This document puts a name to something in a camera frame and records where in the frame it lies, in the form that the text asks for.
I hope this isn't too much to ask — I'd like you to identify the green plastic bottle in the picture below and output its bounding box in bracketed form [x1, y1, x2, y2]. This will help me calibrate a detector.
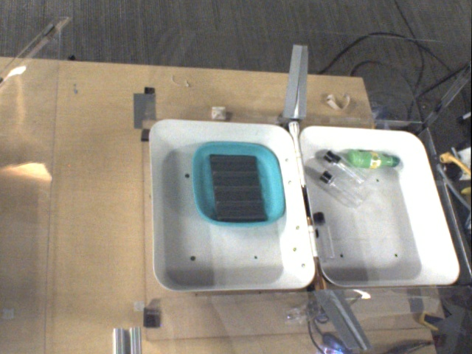
[340, 148, 402, 170]

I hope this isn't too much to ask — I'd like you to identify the clear plastic bottle black cap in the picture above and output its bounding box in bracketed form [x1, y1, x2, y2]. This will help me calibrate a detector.
[322, 150, 370, 184]
[318, 170, 365, 209]

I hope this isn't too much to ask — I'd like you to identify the thin black and white rod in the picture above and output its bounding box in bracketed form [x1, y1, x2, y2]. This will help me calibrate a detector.
[288, 120, 320, 262]

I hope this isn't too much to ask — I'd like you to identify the black ribbed rectangular block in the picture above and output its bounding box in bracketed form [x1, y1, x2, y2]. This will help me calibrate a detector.
[209, 153, 269, 223]

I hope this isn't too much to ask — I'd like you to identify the white plastic tray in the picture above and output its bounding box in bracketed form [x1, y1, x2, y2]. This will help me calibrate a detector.
[148, 119, 317, 293]
[299, 125, 462, 288]

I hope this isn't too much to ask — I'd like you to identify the teal plastic basin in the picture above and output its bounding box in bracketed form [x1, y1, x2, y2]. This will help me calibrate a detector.
[191, 141, 287, 230]

